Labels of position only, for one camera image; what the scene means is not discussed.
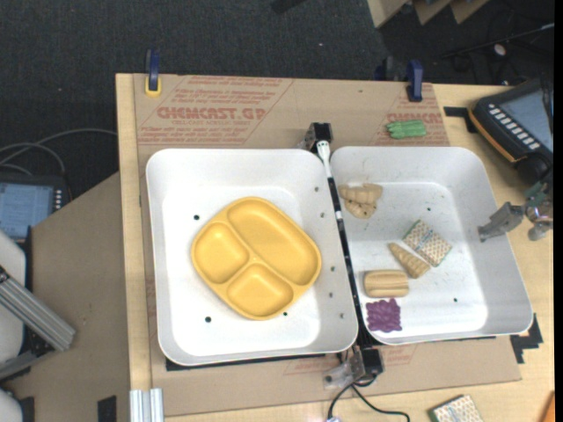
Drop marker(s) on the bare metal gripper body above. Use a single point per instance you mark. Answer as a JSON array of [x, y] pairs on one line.
[[538, 220]]

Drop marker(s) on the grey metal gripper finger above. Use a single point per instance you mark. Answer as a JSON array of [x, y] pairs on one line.
[[501, 220]]

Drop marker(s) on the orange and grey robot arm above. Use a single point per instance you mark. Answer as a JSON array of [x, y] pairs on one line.
[[550, 409]]

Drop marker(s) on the patterned paper packet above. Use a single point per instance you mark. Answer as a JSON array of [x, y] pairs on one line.
[[429, 242], [457, 411]]

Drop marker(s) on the white plastic tray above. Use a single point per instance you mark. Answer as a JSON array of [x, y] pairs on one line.
[[184, 183], [462, 288]]

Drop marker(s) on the tan toy cone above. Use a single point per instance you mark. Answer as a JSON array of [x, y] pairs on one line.
[[409, 259]]

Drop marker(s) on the tan toy bread roll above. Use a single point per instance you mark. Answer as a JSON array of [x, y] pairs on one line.
[[386, 283]]

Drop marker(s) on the green toy asparagus bundle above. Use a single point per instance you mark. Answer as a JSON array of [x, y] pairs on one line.
[[405, 129]]

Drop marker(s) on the tan toy croissant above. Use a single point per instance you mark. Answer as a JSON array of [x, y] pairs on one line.
[[360, 198]]

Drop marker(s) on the purple toy grapes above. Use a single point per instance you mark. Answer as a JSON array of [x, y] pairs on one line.
[[383, 315]]

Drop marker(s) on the thin black and white rod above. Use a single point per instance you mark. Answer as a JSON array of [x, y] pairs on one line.
[[338, 211]]

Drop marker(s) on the yellow divided plate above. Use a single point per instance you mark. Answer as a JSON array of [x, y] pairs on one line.
[[264, 231]]

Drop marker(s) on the brown cardboard board red print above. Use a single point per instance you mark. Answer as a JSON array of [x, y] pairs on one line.
[[264, 104]]

